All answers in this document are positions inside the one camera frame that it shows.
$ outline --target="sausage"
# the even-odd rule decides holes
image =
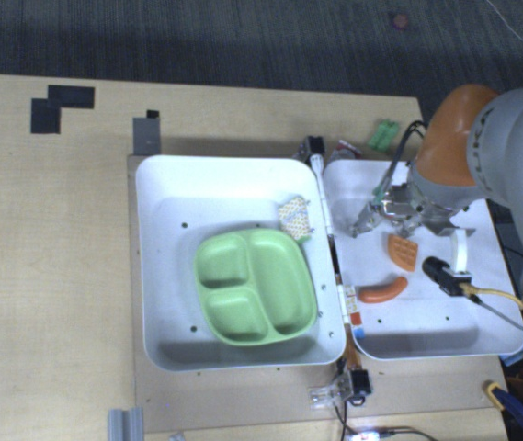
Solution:
[[[366,304],[378,304],[392,300],[408,286],[408,279],[403,276],[397,277],[391,284],[378,286],[376,288],[365,288],[359,292],[359,300]]]

